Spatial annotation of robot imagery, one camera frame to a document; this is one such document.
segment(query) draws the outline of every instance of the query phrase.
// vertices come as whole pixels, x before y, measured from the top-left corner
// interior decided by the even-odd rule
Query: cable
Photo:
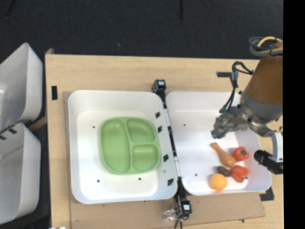
[[[245,71],[242,71],[242,70],[239,70],[237,69],[236,67],[238,65],[241,65]],[[249,70],[243,62],[240,62],[240,61],[236,61],[235,63],[233,63],[232,65],[232,72],[235,73],[235,72],[241,72],[241,73],[244,73],[244,74],[249,74],[249,75],[252,75],[253,74],[253,70]],[[232,103],[233,103],[233,100],[234,100],[234,96],[235,96],[235,90],[237,88],[237,76],[234,78],[233,77],[233,80],[232,80],[232,85],[233,85],[233,90],[232,90],[232,93],[228,99],[228,101],[225,103],[225,105],[222,107],[221,111],[223,112],[228,112],[232,106]]]
[[[277,37],[267,36],[267,37],[252,37],[249,39],[250,52],[256,56],[276,56],[283,54],[283,47],[270,48],[264,47],[264,43],[277,43],[282,42],[281,39]]]
[[[177,219],[175,227],[173,229],[177,229],[179,221],[180,221],[180,229],[182,229],[182,219]]]

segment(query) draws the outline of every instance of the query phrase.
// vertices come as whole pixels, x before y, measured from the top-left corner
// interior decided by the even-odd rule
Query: wooden table
[[[83,205],[74,201],[69,189],[69,173],[67,149],[65,141],[65,121],[63,93],[76,90],[125,90],[148,91],[154,80],[164,79],[167,91],[219,91],[230,92],[232,85],[229,78],[217,78],[216,72],[230,72],[236,60],[226,59],[190,59],[190,58],[159,58],[131,56],[86,56],[46,54],[46,94],[47,123],[50,157],[51,186],[51,225],[52,227],[77,228],[171,228],[173,223],[157,221],[159,215],[151,215],[152,211],[169,209],[169,201],[148,201],[145,205],[138,202],[107,205],[100,216],[94,211],[100,207],[87,207],[92,213],[86,213]],[[250,69],[255,69],[258,60],[239,60]],[[240,74],[238,85],[244,90],[249,75]],[[269,125],[279,129],[282,118]],[[262,147],[272,153],[270,138],[260,138]],[[284,192],[283,175],[272,174],[272,188],[275,200],[261,202],[258,193],[239,196],[207,196],[191,197],[194,207],[200,210],[191,214],[183,224],[188,229],[281,229],[284,228]],[[233,203],[233,209],[225,209]],[[217,208],[207,211],[204,208]],[[124,222],[113,221],[117,213],[127,216]]]

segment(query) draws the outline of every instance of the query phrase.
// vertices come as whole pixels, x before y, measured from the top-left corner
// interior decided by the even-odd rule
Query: black bracket
[[[157,94],[163,102],[164,108],[167,109],[166,102],[165,102],[165,90],[166,90],[166,83],[165,80],[155,80],[152,85],[152,91]]]
[[[180,204],[181,214],[179,216],[182,220],[187,220],[192,213],[192,206],[189,200],[186,198],[186,191],[182,184],[181,177],[178,177],[178,191],[175,194],[175,200],[177,204]]]
[[[237,77],[238,77],[238,72],[216,72],[217,77],[229,77],[232,83],[232,86],[234,86],[234,80],[236,80],[236,87],[238,88],[237,85]]]
[[[272,191],[272,187],[269,187],[265,193],[259,195],[262,201],[271,201],[275,199],[275,195]]]
[[[57,93],[57,86],[52,86],[52,100],[57,100],[58,99],[58,93]]]

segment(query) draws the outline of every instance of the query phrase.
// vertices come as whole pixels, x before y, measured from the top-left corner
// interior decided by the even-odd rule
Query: toy orange
[[[215,190],[223,190],[228,184],[227,178],[222,174],[215,174],[210,179],[211,188]]]

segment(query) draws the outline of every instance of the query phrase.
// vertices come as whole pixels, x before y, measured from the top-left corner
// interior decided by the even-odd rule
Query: black cable
[[[180,229],[182,229],[182,220],[181,219],[177,219],[175,227],[173,229],[177,229],[179,221],[180,221]]]
[[[256,37],[251,37],[249,39],[249,44],[256,49],[257,51],[264,51],[264,50],[269,50],[270,48],[267,47],[263,47],[263,45],[261,46],[257,46],[256,43],[258,43],[261,39],[263,39],[264,37],[260,37],[260,36],[256,36]],[[269,43],[276,43],[278,42],[277,38],[275,37],[274,39],[268,39],[266,41],[264,41],[264,43],[269,42]]]
[[[184,215],[184,216],[182,217],[182,220],[187,220],[189,217],[190,217],[190,215]]]
[[[182,20],[183,19],[183,0],[179,0],[180,3],[180,14],[179,18]]]
[[[243,69],[245,69],[246,71],[241,71],[239,69],[236,68],[236,66],[238,65],[241,65],[243,67]],[[253,71],[250,71],[245,65],[243,62],[240,62],[240,61],[236,61],[233,65],[232,65],[232,71],[235,72],[235,71],[238,71],[238,72],[241,72],[241,73],[244,73],[244,74],[253,74]]]
[[[239,70],[237,69],[236,67],[238,65],[241,65],[246,71],[242,71],[242,70]],[[249,75],[252,75],[253,74],[253,71],[249,70],[243,62],[240,62],[240,61],[236,61],[233,63],[232,65],[232,72],[241,72],[241,73],[244,73],[244,74],[249,74]],[[237,78],[236,79],[233,79],[232,80],[232,85],[233,85],[233,90],[232,90],[232,93],[228,99],[228,101],[226,102],[226,104],[224,105],[224,108],[226,108],[226,112],[228,112],[233,104],[233,100],[234,100],[234,95],[235,95],[235,90],[237,88]]]
[[[17,0],[12,0],[9,9],[8,9],[7,12],[6,12],[6,15],[5,15],[6,18],[10,16],[10,13],[11,13],[11,11],[13,10],[13,7],[15,6],[16,1],[17,1]]]

